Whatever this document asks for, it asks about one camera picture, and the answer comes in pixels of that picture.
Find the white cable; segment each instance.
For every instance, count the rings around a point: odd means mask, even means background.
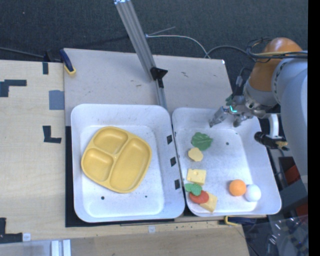
[[[190,40],[196,42],[202,48],[202,50],[205,53],[205,57],[208,57],[209,59],[211,59],[210,56],[208,55],[206,49],[202,46],[202,44],[199,43],[197,40],[189,37],[189,36],[176,35],[176,34],[162,34],[162,35],[147,35],[146,34],[145,36],[146,36],[146,38],[165,38],[165,37],[167,37],[167,38],[185,38],[185,39],[190,39]]]

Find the divided plate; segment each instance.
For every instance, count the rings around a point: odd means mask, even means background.
[[[281,209],[281,197],[265,146],[254,139],[261,131],[259,120],[254,117],[233,127],[233,116],[210,128],[216,109],[177,108],[172,114],[175,143],[179,156],[181,175],[187,181],[188,169],[206,170],[205,183],[202,186],[218,198],[214,212],[209,212],[189,199],[188,208],[200,217],[220,217],[234,215],[272,215]],[[202,161],[189,158],[188,151],[196,132],[213,139],[210,147],[204,150]],[[246,185],[256,184],[261,190],[257,202],[249,202],[245,196],[232,196],[229,184],[232,180],[243,180]]]
[[[145,176],[131,192],[119,193],[106,188],[88,178],[82,170],[81,160],[86,148],[94,135],[105,127],[127,131],[141,138],[151,148],[152,156]],[[136,138],[130,138],[132,139],[127,141],[129,144],[137,142]],[[74,210],[83,221],[99,223],[174,219],[183,213],[185,200],[171,119],[163,107],[125,104],[77,105],[71,112],[71,139]],[[129,149],[136,146],[144,151],[141,144],[129,145]],[[122,184],[120,189],[133,188],[129,183]]]
[[[93,181],[118,193],[130,193],[141,183],[152,157],[149,144],[126,130],[107,126],[86,147],[81,167]]]

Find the egg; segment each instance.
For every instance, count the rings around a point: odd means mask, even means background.
[[[257,185],[250,184],[246,187],[244,196],[249,202],[257,202],[261,198],[261,190]]]
[[[235,179],[230,182],[229,191],[235,197],[242,196],[247,191],[246,183],[241,179]]]

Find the wooden surface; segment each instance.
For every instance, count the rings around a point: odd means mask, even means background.
[[[27,81],[27,86],[10,86],[8,97],[0,97],[0,217],[6,218],[7,234],[30,233],[32,241],[78,238],[74,243],[79,252],[87,252],[83,255],[94,255],[88,253],[93,245],[96,255],[105,255],[104,240],[97,238],[105,236],[115,251],[118,248],[115,255],[127,255],[133,245],[136,255],[148,255],[148,250],[172,255],[188,248],[186,255],[193,255],[192,237],[203,238],[197,245],[207,244],[199,246],[205,252],[211,248],[228,252],[217,255],[234,255],[229,245],[238,243],[237,255],[248,255],[241,226],[219,225],[220,218],[182,216],[170,223],[66,228],[65,112],[49,108],[49,91],[64,91],[63,64],[49,63],[48,70],[43,74],[41,62],[0,61],[0,82]],[[61,143],[44,142],[43,126],[51,126],[51,137],[61,138]],[[155,233],[149,234],[150,227]],[[151,239],[145,254],[138,251],[142,234],[144,240]],[[91,240],[81,248],[83,238]]]

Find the yellow plate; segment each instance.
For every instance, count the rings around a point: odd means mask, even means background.
[[[85,175],[118,193],[134,191],[149,168],[152,150],[142,138],[118,127],[99,129],[82,158]]]

